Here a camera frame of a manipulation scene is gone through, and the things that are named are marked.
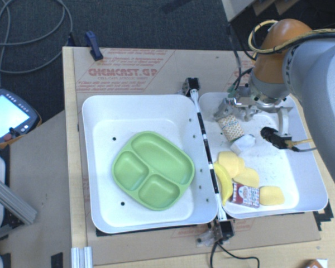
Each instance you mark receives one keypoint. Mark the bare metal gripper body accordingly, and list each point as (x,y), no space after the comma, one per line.
(247,99)

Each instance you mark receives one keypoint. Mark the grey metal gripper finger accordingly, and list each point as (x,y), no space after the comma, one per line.
(249,114)
(223,110)

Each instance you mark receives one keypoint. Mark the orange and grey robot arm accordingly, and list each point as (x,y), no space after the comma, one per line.
(310,74)

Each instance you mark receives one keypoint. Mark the patterned bottle with white cap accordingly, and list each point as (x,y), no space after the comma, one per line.
(231,128)

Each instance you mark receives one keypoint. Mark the thin black and white rod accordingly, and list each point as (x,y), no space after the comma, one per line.
(205,141)

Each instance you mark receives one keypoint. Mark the yellow toy chip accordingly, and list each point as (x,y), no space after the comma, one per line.
(271,196)
(249,179)
(229,162)

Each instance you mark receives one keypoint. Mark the white plastic tray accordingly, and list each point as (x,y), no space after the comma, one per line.
(279,163)
(106,155)

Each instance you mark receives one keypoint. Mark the yellow banana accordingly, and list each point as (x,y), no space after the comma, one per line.
(225,181)

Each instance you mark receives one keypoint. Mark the brown cardboard board red print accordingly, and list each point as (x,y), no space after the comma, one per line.
(156,71)

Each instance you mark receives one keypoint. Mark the green divided plate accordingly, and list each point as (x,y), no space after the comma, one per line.
(156,155)

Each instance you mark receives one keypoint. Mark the red and white packet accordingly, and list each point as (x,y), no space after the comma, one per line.
(245,195)

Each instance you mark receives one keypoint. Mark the brown and white box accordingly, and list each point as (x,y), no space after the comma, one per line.
(316,263)

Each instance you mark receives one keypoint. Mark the black cylinder on white bracket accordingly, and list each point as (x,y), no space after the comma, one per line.
(276,138)

